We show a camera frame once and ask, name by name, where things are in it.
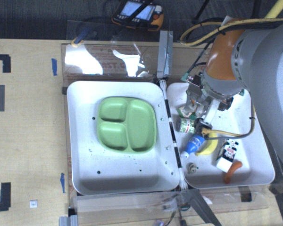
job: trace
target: black tape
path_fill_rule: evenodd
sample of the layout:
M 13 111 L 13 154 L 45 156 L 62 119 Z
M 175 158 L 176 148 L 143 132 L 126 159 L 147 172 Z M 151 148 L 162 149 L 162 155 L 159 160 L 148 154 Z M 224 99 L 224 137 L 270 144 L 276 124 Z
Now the black tape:
M 67 89 L 68 87 L 62 87 L 62 94 L 67 95 Z
M 9 55 L 0 55 L 0 60 L 2 60 L 2 72 L 3 73 L 10 73 L 10 56 Z
M 241 202 L 251 202 L 252 197 L 250 188 L 248 186 L 239 186 L 238 188 L 241 196 Z
M 176 160 L 177 160 L 177 166 L 178 166 L 178 168 L 181 168 L 182 165 L 181 165 L 181 161 L 180 161 L 180 155 L 179 155 L 178 147 L 175 146 L 174 150 L 175 150 L 175 155 L 176 155 Z
M 176 142 L 176 137 L 175 137 L 175 133 L 174 133 L 174 127 L 173 124 L 171 122 L 169 122 L 170 125 L 170 130 L 171 130 L 171 135 L 172 135 L 172 140 L 173 142 Z
M 170 106 L 168 100 L 165 100 L 165 104 L 166 104 L 166 113 L 168 115 L 168 118 L 171 118 L 171 112 L 170 112 Z
M 10 208 L 11 183 L 1 183 L 0 212 Z

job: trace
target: blue tape strip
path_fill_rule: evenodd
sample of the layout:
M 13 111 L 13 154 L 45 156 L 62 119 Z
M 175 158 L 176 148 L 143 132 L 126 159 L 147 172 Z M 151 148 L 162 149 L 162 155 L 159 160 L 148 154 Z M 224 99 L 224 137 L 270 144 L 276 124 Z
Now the blue tape strip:
M 51 64 L 52 64 L 52 72 L 53 72 L 53 76 L 57 76 L 57 71 L 58 71 L 58 66 L 57 66 L 57 60 L 52 58 L 51 59 Z
M 63 193 L 65 193 L 65 179 L 64 179 L 64 173 L 61 173 L 60 182 L 61 182 L 61 185 L 62 185 Z

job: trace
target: white sticker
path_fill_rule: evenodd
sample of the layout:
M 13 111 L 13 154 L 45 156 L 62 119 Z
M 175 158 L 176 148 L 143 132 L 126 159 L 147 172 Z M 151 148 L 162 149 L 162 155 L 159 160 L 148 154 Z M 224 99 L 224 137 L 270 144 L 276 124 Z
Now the white sticker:
M 30 200 L 29 202 L 30 208 L 37 208 L 38 207 L 38 200 Z

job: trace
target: display screen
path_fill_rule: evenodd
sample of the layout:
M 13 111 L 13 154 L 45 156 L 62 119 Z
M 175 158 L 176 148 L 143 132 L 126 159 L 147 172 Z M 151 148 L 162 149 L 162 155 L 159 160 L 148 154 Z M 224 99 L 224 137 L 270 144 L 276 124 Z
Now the display screen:
M 141 6 L 141 3 L 139 2 L 132 2 L 132 1 L 128 1 L 125 5 L 125 7 L 123 8 L 121 15 L 124 16 L 130 16 L 133 12 L 136 11 L 136 9 L 138 9 Z M 144 19 L 144 20 L 150 20 L 150 17 L 153 13 L 155 9 L 155 6 L 153 5 L 148 5 L 146 8 L 144 8 L 143 11 L 141 11 L 136 18 L 139 19 Z

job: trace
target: wooden panel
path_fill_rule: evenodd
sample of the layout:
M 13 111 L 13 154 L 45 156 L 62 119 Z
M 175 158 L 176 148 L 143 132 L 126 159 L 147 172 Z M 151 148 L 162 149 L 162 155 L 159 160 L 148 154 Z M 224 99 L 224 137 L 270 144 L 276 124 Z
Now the wooden panel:
M 2 73 L 5 111 L 0 112 L 0 184 L 11 182 L 11 207 L 0 225 L 57 225 L 67 214 L 67 153 L 59 41 L 0 40 L 0 54 L 11 56 Z M 58 62 L 53 76 L 51 59 Z M 38 200 L 30 208 L 30 200 Z

